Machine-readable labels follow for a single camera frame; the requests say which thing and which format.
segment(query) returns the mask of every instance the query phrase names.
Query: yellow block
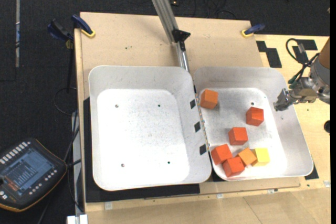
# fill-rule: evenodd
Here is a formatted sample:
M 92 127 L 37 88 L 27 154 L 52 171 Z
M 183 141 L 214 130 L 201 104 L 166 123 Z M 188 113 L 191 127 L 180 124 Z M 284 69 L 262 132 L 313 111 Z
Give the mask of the yellow block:
M 267 148 L 255 148 L 253 153 L 257 156 L 257 160 L 252 163 L 252 166 L 264 166 L 270 162 Z

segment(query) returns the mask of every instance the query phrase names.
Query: wooden table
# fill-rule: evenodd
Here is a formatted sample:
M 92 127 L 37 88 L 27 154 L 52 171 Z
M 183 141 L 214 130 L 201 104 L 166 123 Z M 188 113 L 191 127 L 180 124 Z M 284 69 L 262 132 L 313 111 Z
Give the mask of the wooden table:
M 89 97 L 88 74 L 98 65 L 177 66 L 175 47 L 168 43 L 157 16 L 81 13 L 96 31 L 93 39 L 75 31 L 77 91 L 82 167 L 83 101 Z M 328 37 L 254 35 L 243 38 L 249 21 L 176 18 L 179 28 L 191 32 L 186 41 L 191 75 L 202 66 L 269 66 L 256 40 L 277 48 L 278 70 L 285 80 L 301 65 L 286 52 L 289 38 L 314 39 L 319 50 Z M 316 51 L 307 51 L 310 58 Z M 89 223 L 328 223 L 331 220 L 330 136 L 323 130 L 330 106 L 317 100 L 295 107 L 319 178 L 304 177 L 201 183 L 200 195 L 114 202 L 85 203 Z

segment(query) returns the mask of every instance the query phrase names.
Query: block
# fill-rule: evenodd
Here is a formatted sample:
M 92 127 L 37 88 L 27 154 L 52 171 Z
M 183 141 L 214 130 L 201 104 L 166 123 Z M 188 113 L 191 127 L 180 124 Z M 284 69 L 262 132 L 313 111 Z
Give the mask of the block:
M 241 146 L 248 141 L 247 131 L 245 127 L 233 127 L 229 131 L 230 145 Z
M 218 146 L 211 151 L 211 157 L 215 165 L 223 163 L 229 158 L 232 158 L 232 153 L 227 144 Z
M 200 106 L 206 109 L 214 109 L 218 103 L 218 92 L 205 89 L 201 94 Z
M 252 166 L 265 166 L 270 162 L 268 149 L 265 147 L 259 147 L 252 150 L 256 155 L 257 160 L 252 163 Z
M 246 123 L 249 125 L 259 126 L 264 121 L 264 110 L 253 106 L 246 112 Z
M 250 165 L 257 160 L 256 155 L 248 147 L 239 152 L 238 156 L 241 158 L 245 166 Z
M 242 159 L 237 156 L 234 158 L 227 159 L 223 163 L 223 169 L 227 177 L 239 175 L 244 171 L 245 167 L 243 165 Z

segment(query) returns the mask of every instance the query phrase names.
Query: orange block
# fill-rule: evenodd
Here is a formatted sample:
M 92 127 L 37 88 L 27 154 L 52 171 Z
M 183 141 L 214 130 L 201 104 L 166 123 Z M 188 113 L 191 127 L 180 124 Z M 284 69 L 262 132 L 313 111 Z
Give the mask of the orange block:
M 245 127 L 233 127 L 229 131 L 230 145 L 241 146 L 248 141 L 247 132 Z
M 251 106 L 251 108 L 246 112 L 246 123 L 249 125 L 259 126 L 264 121 L 264 110 L 255 108 Z
M 201 107 L 214 109 L 218 103 L 218 92 L 205 89 L 201 94 Z
M 238 156 L 241 158 L 245 166 L 257 161 L 257 156 L 248 147 L 239 152 Z
M 244 171 L 245 167 L 243 165 L 242 159 L 237 156 L 231 159 L 227 159 L 223 163 L 223 169 L 227 177 L 239 175 L 242 171 Z
M 223 163 L 229 158 L 232 158 L 232 153 L 227 144 L 218 146 L 211 151 L 211 157 L 215 165 Z

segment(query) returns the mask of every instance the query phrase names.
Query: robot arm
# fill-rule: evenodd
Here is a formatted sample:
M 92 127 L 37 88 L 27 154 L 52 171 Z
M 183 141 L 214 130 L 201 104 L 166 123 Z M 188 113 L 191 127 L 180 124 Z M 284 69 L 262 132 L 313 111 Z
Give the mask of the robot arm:
M 309 76 L 302 77 L 300 73 L 306 67 L 310 67 Z M 292 104 L 313 103 L 316 98 L 330 104 L 330 38 L 321 52 L 303 65 L 288 83 L 290 90 L 282 89 L 278 101 L 273 103 L 276 111 L 286 110 Z

